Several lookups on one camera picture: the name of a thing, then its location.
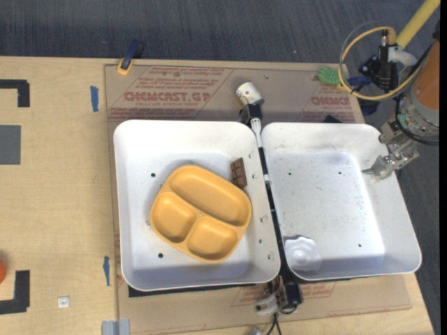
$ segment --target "yellow pole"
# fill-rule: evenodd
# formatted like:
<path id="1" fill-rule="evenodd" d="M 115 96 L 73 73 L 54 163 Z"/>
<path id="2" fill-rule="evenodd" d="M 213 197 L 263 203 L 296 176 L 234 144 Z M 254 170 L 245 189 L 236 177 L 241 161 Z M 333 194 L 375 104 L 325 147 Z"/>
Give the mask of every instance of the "yellow pole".
<path id="1" fill-rule="evenodd" d="M 438 8 L 440 3 L 441 0 L 425 0 L 401 33 L 399 33 L 396 43 L 402 48 L 405 48 L 432 13 Z"/>

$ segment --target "orange plate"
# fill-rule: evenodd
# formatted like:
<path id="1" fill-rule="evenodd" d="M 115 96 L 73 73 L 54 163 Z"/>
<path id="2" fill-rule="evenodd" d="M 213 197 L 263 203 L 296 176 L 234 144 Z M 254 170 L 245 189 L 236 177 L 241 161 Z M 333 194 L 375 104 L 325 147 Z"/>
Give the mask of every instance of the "orange plate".
<path id="1" fill-rule="evenodd" d="M 164 241 L 207 263 L 230 256 L 250 218 L 251 203 L 244 191 L 195 165 L 179 167 L 166 179 L 149 216 Z"/>

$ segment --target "wooden table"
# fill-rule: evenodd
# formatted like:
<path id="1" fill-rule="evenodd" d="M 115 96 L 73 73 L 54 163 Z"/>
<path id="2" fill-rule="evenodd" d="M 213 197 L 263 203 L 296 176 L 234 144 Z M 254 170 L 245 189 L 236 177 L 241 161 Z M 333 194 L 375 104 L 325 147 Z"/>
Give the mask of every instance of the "wooden table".
<path id="1" fill-rule="evenodd" d="M 31 275 L 30 307 L 0 315 L 0 334 L 100 334 L 103 320 L 119 319 L 103 69 L 117 61 L 0 57 L 0 62 L 0 79 L 27 80 L 31 87 L 31 107 L 17 107 L 16 90 L 0 89 L 0 125 L 21 126 L 20 165 L 0 165 L 0 258 L 8 268 L 0 300 L 13 297 L 15 271 Z M 90 86 L 98 87 L 98 112 L 92 112 Z M 110 260 L 109 285 L 105 257 Z M 404 280 L 412 304 L 408 310 L 284 322 L 281 330 L 433 334 L 416 277 L 409 274 Z M 69 307 L 59 307 L 58 298 L 65 296 Z M 205 333 L 243 334 L 248 329 Z"/>

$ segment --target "white tray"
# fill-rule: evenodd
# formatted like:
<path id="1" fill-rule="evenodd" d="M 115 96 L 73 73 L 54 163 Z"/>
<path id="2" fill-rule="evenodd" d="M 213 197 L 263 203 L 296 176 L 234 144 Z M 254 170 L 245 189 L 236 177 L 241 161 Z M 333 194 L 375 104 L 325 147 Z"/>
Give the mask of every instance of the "white tray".
<path id="1" fill-rule="evenodd" d="M 280 259 L 254 134 L 236 122 L 125 121 L 114 133 L 122 273 L 135 289 L 264 283 Z M 243 157 L 253 213 L 232 255 L 207 264 L 157 236 L 148 224 L 152 202 L 172 171 L 198 165 L 230 180 Z"/>
<path id="2" fill-rule="evenodd" d="M 375 182 L 361 172 L 388 154 L 377 129 L 273 123 L 262 140 L 283 238 L 313 239 L 321 256 L 319 269 L 292 269 L 297 276 L 322 281 L 419 268 L 419 245 L 395 174 Z"/>

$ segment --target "dark background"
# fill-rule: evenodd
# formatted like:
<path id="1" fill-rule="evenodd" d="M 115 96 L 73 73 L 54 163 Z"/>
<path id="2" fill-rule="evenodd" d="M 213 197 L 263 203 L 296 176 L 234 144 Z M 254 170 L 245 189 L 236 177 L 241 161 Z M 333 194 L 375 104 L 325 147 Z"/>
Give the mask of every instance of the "dark background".
<path id="1" fill-rule="evenodd" d="M 0 0 L 0 54 L 122 57 L 137 38 L 146 59 L 337 63 L 345 38 L 375 21 L 399 33 L 424 0 Z M 439 9 L 406 48 L 432 42 Z M 376 52 L 377 40 L 353 56 Z M 393 113 L 382 102 L 366 122 Z M 400 172 L 400 186 L 423 253 L 416 272 L 432 324 L 441 333 L 439 147 Z"/>

